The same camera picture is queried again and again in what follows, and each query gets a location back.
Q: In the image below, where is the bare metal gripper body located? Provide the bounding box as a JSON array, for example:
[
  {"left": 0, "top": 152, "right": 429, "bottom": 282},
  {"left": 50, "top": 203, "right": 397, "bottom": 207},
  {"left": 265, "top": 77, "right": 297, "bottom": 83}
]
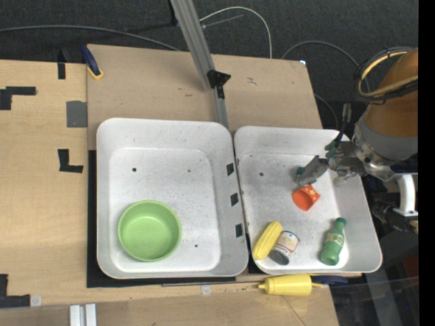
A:
[{"left": 326, "top": 137, "right": 397, "bottom": 183}]

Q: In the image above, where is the orange cup with stars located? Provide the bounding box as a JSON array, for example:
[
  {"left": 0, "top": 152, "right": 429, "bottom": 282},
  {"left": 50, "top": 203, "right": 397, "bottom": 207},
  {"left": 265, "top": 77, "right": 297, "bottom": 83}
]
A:
[{"left": 291, "top": 184, "right": 321, "bottom": 212}]

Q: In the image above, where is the white plastic tray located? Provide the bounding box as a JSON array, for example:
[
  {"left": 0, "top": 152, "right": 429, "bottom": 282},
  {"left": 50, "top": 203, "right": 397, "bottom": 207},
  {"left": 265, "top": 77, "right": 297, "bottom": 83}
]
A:
[
  {"left": 96, "top": 117, "right": 249, "bottom": 280},
  {"left": 233, "top": 125, "right": 383, "bottom": 276}
]

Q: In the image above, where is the green bottle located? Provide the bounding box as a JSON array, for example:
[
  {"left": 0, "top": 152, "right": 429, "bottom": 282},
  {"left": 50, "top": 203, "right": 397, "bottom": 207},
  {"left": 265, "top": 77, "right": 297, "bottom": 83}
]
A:
[{"left": 319, "top": 217, "right": 347, "bottom": 266}]

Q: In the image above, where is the small white can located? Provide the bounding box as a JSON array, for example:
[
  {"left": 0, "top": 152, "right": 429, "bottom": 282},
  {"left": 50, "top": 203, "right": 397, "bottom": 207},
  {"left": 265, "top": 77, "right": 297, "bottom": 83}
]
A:
[{"left": 268, "top": 230, "right": 300, "bottom": 266}]

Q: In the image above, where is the yellow corn cob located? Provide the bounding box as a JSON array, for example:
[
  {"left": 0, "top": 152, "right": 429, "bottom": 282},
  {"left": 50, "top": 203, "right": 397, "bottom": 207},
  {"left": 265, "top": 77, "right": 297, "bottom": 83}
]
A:
[{"left": 251, "top": 220, "right": 283, "bottom": 261}]

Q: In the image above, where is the yellow mustard bottle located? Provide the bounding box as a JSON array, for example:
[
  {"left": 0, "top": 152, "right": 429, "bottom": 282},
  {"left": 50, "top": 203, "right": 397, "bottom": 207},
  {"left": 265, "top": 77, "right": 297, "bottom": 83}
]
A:
[{"left": 257, "top": 273, "right": 324, "bottom": 297}]

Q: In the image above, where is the green bowl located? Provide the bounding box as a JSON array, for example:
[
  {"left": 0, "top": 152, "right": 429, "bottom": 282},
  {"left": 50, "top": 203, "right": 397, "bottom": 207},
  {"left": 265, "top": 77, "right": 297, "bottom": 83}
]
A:
[{"left": 117, "top": 199, "right": 183, "bottom": 263}]

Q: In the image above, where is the brown flat board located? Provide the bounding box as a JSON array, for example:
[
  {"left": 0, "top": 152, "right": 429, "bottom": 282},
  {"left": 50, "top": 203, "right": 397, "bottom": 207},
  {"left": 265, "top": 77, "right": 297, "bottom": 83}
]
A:
[{"left": 86, "top": 43, "right": 363, "bottom": 284}]

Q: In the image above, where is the black cylinder on white bracket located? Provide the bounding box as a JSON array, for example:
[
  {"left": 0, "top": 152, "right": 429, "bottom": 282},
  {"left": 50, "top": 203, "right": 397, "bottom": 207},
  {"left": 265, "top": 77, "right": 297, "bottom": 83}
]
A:
[{"left": 371, "top": 173, "right": 419, "bottom": 232}]

